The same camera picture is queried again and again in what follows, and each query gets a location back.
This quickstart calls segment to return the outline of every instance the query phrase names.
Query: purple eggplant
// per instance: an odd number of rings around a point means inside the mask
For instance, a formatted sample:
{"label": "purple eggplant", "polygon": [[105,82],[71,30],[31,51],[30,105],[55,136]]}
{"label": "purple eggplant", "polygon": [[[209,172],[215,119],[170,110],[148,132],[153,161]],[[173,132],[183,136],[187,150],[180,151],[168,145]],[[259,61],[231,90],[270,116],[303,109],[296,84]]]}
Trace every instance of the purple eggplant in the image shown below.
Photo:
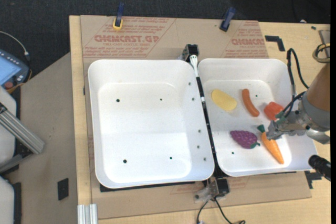
{"label": "purple eggplant", "polygon": [[243,148],[254,148],[260,144],[257,142],[257,137],[254,133],[248,131],[231,131],[232,138]]}

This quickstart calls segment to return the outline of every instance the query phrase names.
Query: white tray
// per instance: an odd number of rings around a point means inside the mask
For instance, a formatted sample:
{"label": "white tray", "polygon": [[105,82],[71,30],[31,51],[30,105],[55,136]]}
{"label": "white tray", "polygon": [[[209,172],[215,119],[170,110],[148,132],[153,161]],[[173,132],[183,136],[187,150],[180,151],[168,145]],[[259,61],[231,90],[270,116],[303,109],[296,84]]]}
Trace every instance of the white tray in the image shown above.
{"label": "white tray", "polygon": [[[264,107],[274,101],[285,107],[291,101],[290,80],[287,66],[276,59],[205,59],[198,65],[218,164],[229,176],[281,173],[311,169],[308,159],[316,154],[312,139],[304,136],[287,136],[277,139],[284,164],[279,164],[263,146],[245,149],[231,137],[230,131],[245,130],[260,137],[257,126],[267,129],[270,121]],[[250,91],[250,97],[259,110],[252,117],[242,100],[242,89]],[[224,111],[211,99],[214,89],[220,89],[237,101],[232,111]]]}
{"label": "white tray", "polygon": [[108,188],[208,179],[214,160],[195,73],[181,60],[88,70],[95,169]]}

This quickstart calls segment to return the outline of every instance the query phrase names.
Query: metal hinge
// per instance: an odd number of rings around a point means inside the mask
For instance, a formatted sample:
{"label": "metal hinge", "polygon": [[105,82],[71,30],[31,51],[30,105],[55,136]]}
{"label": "metal hinge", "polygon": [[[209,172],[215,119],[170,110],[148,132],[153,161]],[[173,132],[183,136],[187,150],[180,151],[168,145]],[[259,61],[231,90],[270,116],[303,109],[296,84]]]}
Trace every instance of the metal hinge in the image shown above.
{"label": "metal hinge", "polygon": [[97,205],[78,205],[77,224],[98,224]]}

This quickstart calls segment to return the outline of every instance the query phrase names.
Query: cardboard sheet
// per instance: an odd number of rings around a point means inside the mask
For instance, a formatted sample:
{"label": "cardboard sheet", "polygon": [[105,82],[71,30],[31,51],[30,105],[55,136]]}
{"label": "cardboard sheet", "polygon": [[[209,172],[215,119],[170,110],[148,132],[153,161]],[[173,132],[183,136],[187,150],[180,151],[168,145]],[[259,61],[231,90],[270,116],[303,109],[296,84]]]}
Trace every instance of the cardboard sheet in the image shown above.
{"label": "cardboard sheet", "polygon": [[[122,29],[112,27],[114,17],[81,16],[83,64],[88,122],[93,203],[99,219],[199,209],[195,193],[204,185],[153,186],[102,191],[95,175],[92,118],[87,79],[89,65],[97,59],[177,59],[187,44],[197,44],[199,60],[205,58],[268,58],[259,22],[232,20],[229,30],[221,20],[124,17]],[[230,193],[223,206],[311,197],[304,172],[229,177]]]}

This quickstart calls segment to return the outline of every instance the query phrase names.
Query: blue clamp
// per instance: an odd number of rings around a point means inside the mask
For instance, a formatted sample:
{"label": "blue clamp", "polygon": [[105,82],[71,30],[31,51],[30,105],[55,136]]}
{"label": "blue clamp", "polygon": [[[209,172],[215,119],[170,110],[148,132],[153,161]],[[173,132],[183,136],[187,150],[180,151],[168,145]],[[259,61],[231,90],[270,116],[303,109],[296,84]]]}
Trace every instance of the blue clamp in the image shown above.
{"label": "blue clamp", "polygon": [[122,3],[122,2],[119,3],[117,16],[116,16],[116,18],[114,18],[114,21],[113,21],[113,28],[116,29],[116,30],[119,30],[122,27],[122,18],[121,17],[122,17],[122,14],[124,12],[124,6],[125,6],[124,3]]}
{"label": "blue clamp", "polygon": [[230,25],[230,21],[233,18],[233,16],[236,14],[236,9],[230,7],[224,17],[224,20],[222,21],[221,25],[220,25],[220,30],[223,30],[225,32],[227,32],[227,30],[229,29],[229,25]]}

